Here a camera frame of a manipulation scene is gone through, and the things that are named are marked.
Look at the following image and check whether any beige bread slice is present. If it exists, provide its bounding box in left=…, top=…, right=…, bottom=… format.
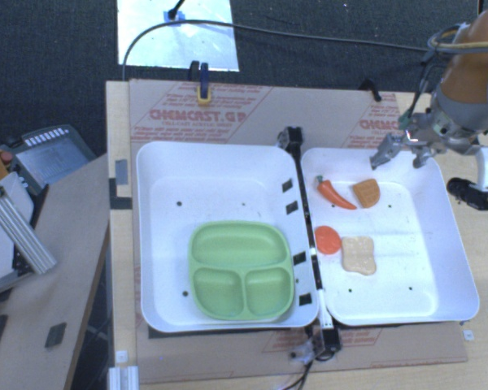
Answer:
left=341, top=236, right=378, bottom=276

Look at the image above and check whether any orange round slice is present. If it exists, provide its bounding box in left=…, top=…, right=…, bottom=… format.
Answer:
left=314, top=225, right=343, bottom=256

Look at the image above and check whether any black block with thin wires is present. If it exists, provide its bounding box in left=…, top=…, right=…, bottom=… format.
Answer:
left=311, top=327, right=343, bottom=362
left=277, top=125, right=304, bottom=152

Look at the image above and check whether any orange carrot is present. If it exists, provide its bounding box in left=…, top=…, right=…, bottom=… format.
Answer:
left=314, top=175, right=358, bottom=211

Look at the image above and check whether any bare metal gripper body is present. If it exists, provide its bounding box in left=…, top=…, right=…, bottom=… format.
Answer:
left=400, top=110, right=480, bottom=155

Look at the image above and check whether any green divided plate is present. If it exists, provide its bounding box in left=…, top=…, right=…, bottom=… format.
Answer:
left=187, top=220, right=297, bottom=322

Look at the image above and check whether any white plastic tray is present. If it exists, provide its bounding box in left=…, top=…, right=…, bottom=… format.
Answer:
left=136, top=141, right=320, bottom=333
left=300, top=147, right=481, bottom=327

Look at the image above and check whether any brown cardboard board red print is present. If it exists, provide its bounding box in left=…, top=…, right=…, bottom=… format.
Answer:
left=128, top=79, right=469, bottom=384

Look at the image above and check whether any thin black and white rod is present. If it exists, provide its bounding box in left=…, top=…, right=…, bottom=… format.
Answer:
left=291, top=144, right=334, bottom=332

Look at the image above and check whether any black cylinder on white bracket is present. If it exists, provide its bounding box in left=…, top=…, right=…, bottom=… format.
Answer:
left=447, top=144, right=488, bottom=212

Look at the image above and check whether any orange bread slice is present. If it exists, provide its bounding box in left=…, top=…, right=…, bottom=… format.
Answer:
left=352, top=178, right=381, bottom=209

